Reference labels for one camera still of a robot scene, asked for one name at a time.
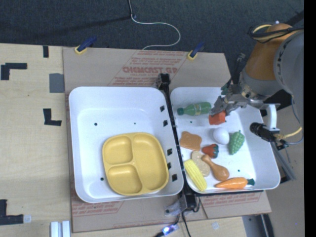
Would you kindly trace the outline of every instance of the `cardboard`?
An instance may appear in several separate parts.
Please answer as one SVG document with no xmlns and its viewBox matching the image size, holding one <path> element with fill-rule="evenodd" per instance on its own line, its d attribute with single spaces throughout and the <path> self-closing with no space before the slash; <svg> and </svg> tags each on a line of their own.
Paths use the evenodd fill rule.
<svg viewBox="0 0 316 237">
<path fill-rule="evenodd" d="M 74 48 L 63 48 L 63 61 L 73 232 L 172 224 L 175 217 L 165 216 L 165 208 L 178 196 L 95 204 L 78 198 L 74 189 L 69 93 L 79 86 L 155 86 L 160 73 L 170 74 L 170 91 L 181 86 L 221 87 L 230 78 L 224 54 L 199 53 L 190 61 L 186 52 L 88 48 L 77 55 Z M 202 208 L 188 214 L 188 221 L 271 211 L 265 192 L 200 199 Z"/>
</svg>

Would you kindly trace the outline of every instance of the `toy bottle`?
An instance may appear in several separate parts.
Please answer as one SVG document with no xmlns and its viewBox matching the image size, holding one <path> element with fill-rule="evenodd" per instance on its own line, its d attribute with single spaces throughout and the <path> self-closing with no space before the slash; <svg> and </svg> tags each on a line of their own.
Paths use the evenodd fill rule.
<svg viewBox="0 0 316 237">
<path fill-rule="evenodd" d="M 209 102 L 201 102 L 197 104 L 190 104 L 186 108 L 178 108 L 178 115 L 187 114 L 190 116 L 197 116 L 206 114 L 211 110 L 211 104 Z"/>
</svg>

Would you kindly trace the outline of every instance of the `table surface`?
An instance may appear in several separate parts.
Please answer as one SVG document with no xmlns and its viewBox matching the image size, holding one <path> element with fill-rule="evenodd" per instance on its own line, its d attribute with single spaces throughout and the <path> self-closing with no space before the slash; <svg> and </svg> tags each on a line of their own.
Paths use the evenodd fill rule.
<svg viewBox="0 0 316 237">
<path fill-rule="evenodd" d="M 7 199 L 7 215 L 31 215 L 32 221 L 0 226 L 0 237 L 49 236 L 50 222 L 71 221 L 65 94 L 49 92 L 49 74 L 63 74 L 62 47 L 50 46 L 44 59 L 42 46 L 0 44 L 0 64 L 5 63 L 27 63 L 28 69 L 10 70 L 9 80 L 0 81 L 0 199 Z M 45 108 L 61 126 L 44 125 Z M 172 236 L 188 236 L 185 225 L 179 226 Z M 148 237 L 163 227 L 71 236 Z M 242 217 L 191 221 L 188 228 L 191 236 L 246 237 Z"/>
</svg>

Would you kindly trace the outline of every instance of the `plastic tray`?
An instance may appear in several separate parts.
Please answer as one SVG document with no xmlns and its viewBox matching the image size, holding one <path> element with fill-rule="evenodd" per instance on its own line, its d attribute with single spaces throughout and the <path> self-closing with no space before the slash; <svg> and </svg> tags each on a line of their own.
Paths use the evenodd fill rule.
<svg viewBox="0 0 316 237">
<path fill-rule="evenodd" d="M 238 108 L 226 117 L 226 122 L 220 125 L 210 125 L 208 122 L 208 114 L 200 116 L 189 116 L 177 114 L 177 109 L 186 107 L 189 104 L 198 102 L 215 103 L 221 94 L 220 88 L 214 87 L 180 87 L 171 92 L 171 103 L 176 123 L 178 138 L 181 139 L 183 131 L 199 135 L 202 138 L 201 148 L 213 143 L 218 144 L 213 138 L 215 128 L 222 127 L 230 134 L 241 131 L 245 136 L 245 142 L 242 148 L 234 155 L 229 154 L 228 145 L 219 145 L 218 157 L 213 162 L 226 167 L 230 172 L 230 177 L 253 178 L 255 185 L 247 185 L 242 190 L 225 190 L 215 188 L 218 183 L 212 172 L 205 177 L 207 188 L 201 192 L 192 183 L 187 176 L 189 186 L 201 194 L 227 193 L 240 191 L 257 191 L 273 189 L 279 185 L 280 174 L 277 163 L 270 144 L 250 132 L 250 125 L 253 122 L 263 123 L 260 111 L 251 106 L 246 108 Z M 191 158 L 192 150 L 181 147 L 183 161 Z"/>
<path fill-rule="evenodd" d="M 152 87 L 78 87 L 69 96 L 75 189 L 86 202 L 109 202 L 178 194 L 183 175 L 162 92 Z M 161 144 L 168 165 L 168 182 L 160 190 L 122 195 L 109 185 L 102 147 L 109 138 L 144 132 Z"/>
<path fill-rule="evenodd" d="M 162 189 L 169 172 L 160 142 L 148 133 L 127 133 L 109 138 L 102 149 L 110 187 L 132 196 Z"/>
</svg>

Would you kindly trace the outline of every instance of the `toy egg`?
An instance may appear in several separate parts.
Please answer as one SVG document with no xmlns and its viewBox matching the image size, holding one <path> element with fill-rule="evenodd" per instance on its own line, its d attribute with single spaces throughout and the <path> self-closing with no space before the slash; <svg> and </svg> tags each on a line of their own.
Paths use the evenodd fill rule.
<svg viewBox="0 0 316 237">
<path fill-rule="evenodd" d="M 213 137 L 219 144 L 226 145 L 229 143 L 229 133 L 221 127 L 214 129 Z"/>
</svg>

